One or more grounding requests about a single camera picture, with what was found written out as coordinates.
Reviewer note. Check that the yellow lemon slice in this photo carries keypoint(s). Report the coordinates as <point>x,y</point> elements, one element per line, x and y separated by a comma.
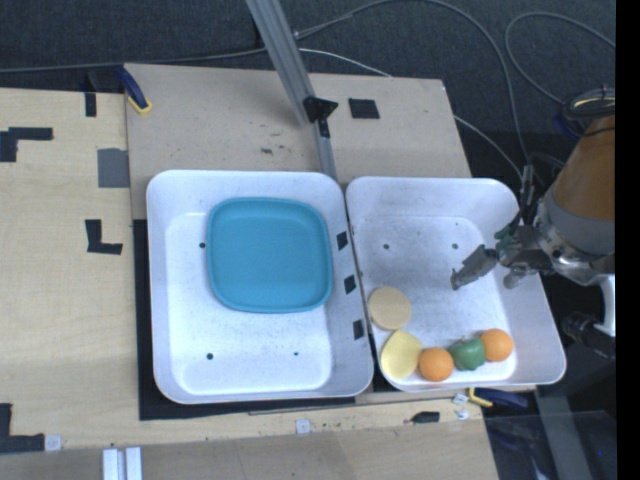
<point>400,355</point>

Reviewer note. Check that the white plastic tray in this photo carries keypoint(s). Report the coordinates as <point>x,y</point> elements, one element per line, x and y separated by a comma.
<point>250,353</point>
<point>425,248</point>

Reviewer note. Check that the beige round biscuit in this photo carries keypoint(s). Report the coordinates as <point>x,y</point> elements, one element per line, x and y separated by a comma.
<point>390,308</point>

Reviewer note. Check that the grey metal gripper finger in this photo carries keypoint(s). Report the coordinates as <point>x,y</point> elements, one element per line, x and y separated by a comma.
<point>475,265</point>
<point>513,280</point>

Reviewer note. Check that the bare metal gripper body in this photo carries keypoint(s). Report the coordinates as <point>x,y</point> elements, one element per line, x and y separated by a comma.
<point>532,258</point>

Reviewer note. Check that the blue plate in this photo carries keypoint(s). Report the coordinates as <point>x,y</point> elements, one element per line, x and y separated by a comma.
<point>270,255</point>

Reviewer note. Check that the green pepper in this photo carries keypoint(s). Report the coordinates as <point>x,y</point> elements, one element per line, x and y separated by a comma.
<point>467,354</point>

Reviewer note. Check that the orange fruit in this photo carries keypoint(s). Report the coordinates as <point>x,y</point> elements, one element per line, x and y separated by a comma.
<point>497,345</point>
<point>436,364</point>

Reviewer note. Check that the pale wood board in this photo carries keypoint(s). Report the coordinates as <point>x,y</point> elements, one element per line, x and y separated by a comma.
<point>225,128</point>

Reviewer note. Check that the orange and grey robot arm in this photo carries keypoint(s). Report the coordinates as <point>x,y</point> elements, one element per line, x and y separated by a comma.
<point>587,183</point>

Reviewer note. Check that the black cylinder on white bracket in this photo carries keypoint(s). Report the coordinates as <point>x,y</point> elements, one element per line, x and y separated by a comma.
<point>587,330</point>

